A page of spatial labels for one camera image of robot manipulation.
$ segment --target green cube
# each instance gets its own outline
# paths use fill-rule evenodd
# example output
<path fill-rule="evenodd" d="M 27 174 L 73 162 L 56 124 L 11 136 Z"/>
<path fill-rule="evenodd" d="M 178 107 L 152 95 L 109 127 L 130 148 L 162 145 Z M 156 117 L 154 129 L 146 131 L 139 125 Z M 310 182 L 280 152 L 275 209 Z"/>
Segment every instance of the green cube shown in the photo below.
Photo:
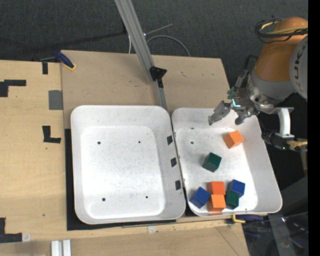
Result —
<path fill-rule="evenodd" d="M 215 172 L 219 168 L 221 159 L 222 158 L 220 156 L 210 152 L 206 156 L 202 167 L 209 170 L 210 172 Z"/>
<path fill-rule="evenodd" d="M 228 209 L 233 210 L 239 206 L 239 194 L 233 191 L 225 192 L 225 204 Z"/>

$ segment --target empty white tray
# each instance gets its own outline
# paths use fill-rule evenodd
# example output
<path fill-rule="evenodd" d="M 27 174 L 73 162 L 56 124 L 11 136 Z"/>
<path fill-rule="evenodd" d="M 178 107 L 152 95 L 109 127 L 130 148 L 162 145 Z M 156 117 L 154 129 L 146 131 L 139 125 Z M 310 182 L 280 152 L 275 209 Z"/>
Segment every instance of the empty white tray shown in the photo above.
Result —
<path fill-rule="evenodd" d="M 159 106 L 71 114 L 75 211 L 87 224 L 173 220 L 185 211 L 171 119 Z"/>
<path fill-rule="evenodd" d="M 238 115 L 232 110 L 222 120 L 209 125 L 212 108 L 178 108 L 172 113 L 172 125 L 188 205 L 198 216 L 211 216 L 207 205 L 197 208 L 189 199 L 194 192 L 213 181 L 228 183 L 235 179 L 245 183 L 244 195 L 234 210 L 225 208 L 221 215 L 274 213 L 282 207 L 282 197 L 256 116 L 235 125 Z M 223 138 L 238 130 L 244 142 L 228 148 Z M 220 156 L 215 172 L 202 167 L 210 153 Z"/>

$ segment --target red-orange cube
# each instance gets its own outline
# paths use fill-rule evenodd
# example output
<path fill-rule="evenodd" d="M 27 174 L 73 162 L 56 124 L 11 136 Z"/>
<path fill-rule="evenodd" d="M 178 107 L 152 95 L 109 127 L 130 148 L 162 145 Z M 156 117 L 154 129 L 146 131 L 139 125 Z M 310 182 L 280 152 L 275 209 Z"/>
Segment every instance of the red-orange cube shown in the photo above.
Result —
<path fill-rule="evenodd" d="M 226 135 L 223 140 L 227 147 L 231 149 L 241 144 L 244 141 L 244 138 L 238 130 L 235 130 Z"/>
<path fill-rule="evenodd" d="M 211 214 L 218 214 L 226 208 L 226 200 L 223 194 L 212 194 L 207 202 L 208 211 Z"/>
<path fill-rule="evenodd" d="M 225 183 L 223 181 L 211 181 L 206 185 L 206 190 L 212 195 L 225 195 Z"/>

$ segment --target cube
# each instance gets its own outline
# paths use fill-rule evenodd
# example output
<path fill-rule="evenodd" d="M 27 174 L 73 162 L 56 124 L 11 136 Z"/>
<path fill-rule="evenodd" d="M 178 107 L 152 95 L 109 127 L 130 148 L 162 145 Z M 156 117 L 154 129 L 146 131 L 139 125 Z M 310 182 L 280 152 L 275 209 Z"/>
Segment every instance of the cube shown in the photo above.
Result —
<path fill-rule="evenodd" d="M 194 204 L 199 209 L 202 208 L 209 200 L 211 194 L 202 187 L 199 187 L 193 194 L 189 202 Z"/>
<path fill-rule="evenodd" d="M 225 183 L 223 181 L 211 181 L 207 184 L 206 190 L 212 195 L 225 195 Z"/>
<path fill-rule="evenodd" d="M 225 192 L 225 204 L 226 208 L 233 210 L 239 206 L 239 194 L 233 191 Z"/>
<path fill-rule="evenodd" d="M 245 193 L 245 187 L 246 187 L 245 183 L 238 181 L 236 179 L 233 179 L 228 183 L 227 190 L 238 193 L 240 198 Z"/>
<path fill-rule="evenodd" d="M 240 132 L 238 130 L 230 132 L 228 135 L 226 135 L 223 138 L 226 146 L 229 149 L 232 149 L 239 144 L 241 144 L 244 141 L 244 138 L 241 136 Z"/>
<path fill-rule="evenodd" d="M 226 200 L 223 194 L 212 194 L 207 203 L 208 211 L 211 214 L 221 213 L 226 208 Z"/>
<path fill-rule="evenodd" d="M 215 172 L 219 168 L 221 159 L 220 156 L 210 152 L 204 159 L 202 167 L 210 172 Z"/>

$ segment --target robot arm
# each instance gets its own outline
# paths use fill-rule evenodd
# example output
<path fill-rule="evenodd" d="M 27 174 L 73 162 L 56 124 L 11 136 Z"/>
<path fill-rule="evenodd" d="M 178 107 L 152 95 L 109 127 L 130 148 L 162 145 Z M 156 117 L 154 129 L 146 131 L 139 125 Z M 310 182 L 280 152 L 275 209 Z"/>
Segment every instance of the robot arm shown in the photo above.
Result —
<path fill-rule="evenodd" d="M 276 24 L 272 32 L 263 29 Z M 238 117 L 236 125 L 260 112 L 277 114 L 280 120 L 279 132 L 265 131 L 263 140 L 280 150 L 296 150 L 301 147 L 295 136 L 290 134 L 290 112 L 292 107 L 277 107 L 292 93 L 300 94 L 308 101 L 308 21 L 299 17 L 261 21 L 255 32 L 259 38 L 267 38 L 260 56 L 250 55 L 244 70 L 227 93 L 230 103 L 221 101 L 208 117 L 210 125 L 221 120 L 231 110 Z M 250 58 L 257 61 L 248 71 Z"/>

